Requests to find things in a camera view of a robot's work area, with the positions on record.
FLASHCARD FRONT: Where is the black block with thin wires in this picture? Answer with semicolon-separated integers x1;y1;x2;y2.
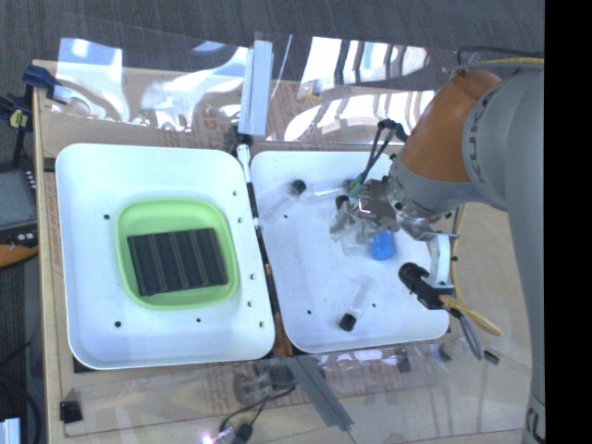
265;362;298;389

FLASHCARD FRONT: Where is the thin black and white rod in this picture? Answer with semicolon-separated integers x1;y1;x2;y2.
236;142;294;358

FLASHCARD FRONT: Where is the white plastic tray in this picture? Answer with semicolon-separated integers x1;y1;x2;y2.
249;149;451;356
55;142;277;371

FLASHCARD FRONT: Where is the clear bottle with black cap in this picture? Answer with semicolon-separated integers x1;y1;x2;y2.
338;274;376;333
306;179;353;210
257;179;308;222

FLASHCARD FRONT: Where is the black cylinder on white bracket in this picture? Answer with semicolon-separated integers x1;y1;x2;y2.
398;231;460;312

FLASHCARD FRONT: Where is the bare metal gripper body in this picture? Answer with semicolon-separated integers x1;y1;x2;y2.
354;178;418;234

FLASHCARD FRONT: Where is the clear bottle with blue cap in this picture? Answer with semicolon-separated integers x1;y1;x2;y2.
340;230;397;263

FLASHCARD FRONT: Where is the black ribbed rectangular block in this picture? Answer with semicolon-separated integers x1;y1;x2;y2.
126;227;229;297

